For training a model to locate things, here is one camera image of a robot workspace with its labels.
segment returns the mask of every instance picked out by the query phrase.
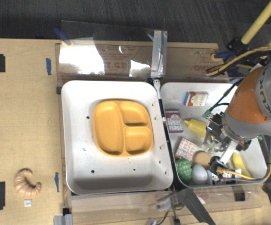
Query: small box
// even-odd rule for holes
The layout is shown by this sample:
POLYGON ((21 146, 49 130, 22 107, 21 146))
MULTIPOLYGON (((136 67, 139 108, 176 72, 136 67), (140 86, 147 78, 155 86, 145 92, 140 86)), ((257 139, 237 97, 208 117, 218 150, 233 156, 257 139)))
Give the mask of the small box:
POLYGON ((204 106, 209 94, 207 92, 187 92, 183 101, 184 106, 204 106))
POLYGON ((183 157, 189 161, 192 161, 193 154, 195 152, 196 144, 190 142, 184 137, 181 139, 177 150, 175 152, 176 157, 183 157))
POLYGON ((184 130, 181 114, 178 110, 166 110, 169 133, 182 133, 184 130))

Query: yellow cable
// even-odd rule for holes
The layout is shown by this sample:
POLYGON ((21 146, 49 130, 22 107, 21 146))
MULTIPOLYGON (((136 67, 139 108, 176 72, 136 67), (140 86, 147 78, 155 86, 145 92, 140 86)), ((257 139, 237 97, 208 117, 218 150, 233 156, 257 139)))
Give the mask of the yellow cable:
POLYGON ((221 65, 212 67, 211 69, 209 69, 210 72, 208 72, 206 75, 207 76, 214 76, 214 75, 218 74, 219 72, 221 72, 222 70, 229 67, 231 64, 233 64, 236 61, 242 59, 243 57, 246 57, 246 56, 248 56, 250 54, 253 54, 253 53, 256 53, 256 52, 259 52, 259 51, 266 51, 266 50, 270 50, 270 49, 271 49, 271 45, 270 46, 262 46, 262 47, 259 47, 259 48, 252 49, 252 50, 250 50, 248 52, 245 52, 245 53, 241 54, 240 56, 232 59, 230 62, 228 62, 226 64, 221 64, 221 65))
POLYGON ((249 66, 249 65, 245 65, 245 64, 238 64, 237 67, 241 67, 241 68, 249 68, 252 69, 253 66, 249 66))
POLYGON ((261 178, 261 179, 251 178, 251 177, 245 176, 243 174, 240 174, 238 172, 234 172, 234 171, 231 171, 231 170, 228 170, 228 169, 224 169, 222 167, 218 167, 217 168, 217 173, 223 174, 225 172, 226 173, 228 172, 230 174, 239 176, 239 177, 247 179, 247 180, 264 180, 264 181, 266 181, 269 178, 270 174, 271 174, 271 157, 270 157, 270 162, 268 164, 267 174, 263 178, 261 178))

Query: metal bracket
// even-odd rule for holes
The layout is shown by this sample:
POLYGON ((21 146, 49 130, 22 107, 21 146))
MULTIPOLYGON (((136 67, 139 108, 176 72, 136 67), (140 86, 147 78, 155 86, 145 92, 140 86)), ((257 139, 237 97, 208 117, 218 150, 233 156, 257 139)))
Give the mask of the metal bracket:
POLYGON ((207 223, 209 225, 215 225, 208 211, 202 205, 193 189, 185 188, 172 195, 173 200, 177 200, 178 203, 184 204, 189 211, 196 217, 199 223, 207 223))
POLYGON ((167 31, 154 31, 151 78, 163 77, 166 74, 167 31))
POLYGON ((72 214, 66 214, 64 216, 55 215, 53 219, 54 225, 73 225, 72 214))

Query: yellow bottle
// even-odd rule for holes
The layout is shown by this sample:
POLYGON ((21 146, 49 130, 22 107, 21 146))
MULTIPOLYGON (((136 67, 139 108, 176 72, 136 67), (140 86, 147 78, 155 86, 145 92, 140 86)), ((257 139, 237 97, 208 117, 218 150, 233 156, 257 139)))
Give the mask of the yellow bottle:
POLYGON ((188 128, 191 129, 193 132, 197 133, 201 137, 206 136, 206 126, 207 124, 195 119, 191 119, 190 121, 184 120, 187 124, 188 128))

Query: white tray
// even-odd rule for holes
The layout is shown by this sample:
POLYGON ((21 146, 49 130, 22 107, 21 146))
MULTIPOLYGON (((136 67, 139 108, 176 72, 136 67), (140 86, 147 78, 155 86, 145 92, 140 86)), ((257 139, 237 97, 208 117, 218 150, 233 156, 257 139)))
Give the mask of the white tray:
POLYGON ((61 90, 70 190, 78 195, 164 190, 173 182, 156 90, 143 82, 70 81, 61 90), (134 157, 110 157, 95 145, 92 116, 95 106, 108 99, 126 99, 148 111, 154 144, 134 157))
MULTIPOLYGON (((195 83, 195 82, 168 82, 161 87, 161 97, 163 101, 164 109, 176 109, 181 113, 183 120, 196 119, 205 123, 208 120, 203 118, 202 115, 211 108, 223 95, 223 93, 231 87, 229 83, 195 83), (208 99, 205 106, 184 106, 183 101, 187 91, 206 91, 208 92, 208 99)), ((233 97, 236 88, 234 88, 229 95, 224 98, 221 103, 230 102, 233 97)), ((226 106, 220 106, 215 108, 212 113, 224 112, 226 106)), ((196 150, 202 150, 203 138, 193 131, 191 131, 184 124, 184 131, 182 133, 169 133, 172 150, 175 152, 178 146, 178 142, 181 137, 188 139, 189 141, 196 144, 196 150)), ((246 151, 238 152, 241 156, 245 167, 250 171, 251 176, 254 178, 262 178, 266 174, 267 165, 263 157, 261 147, 258 139, 252 140, 250 146, 246 151)), ((255 181, 252 183, 262 183, 262 181, 255 181)), ((191 185, 187 187, 213 187, 213 185, 191 185)))

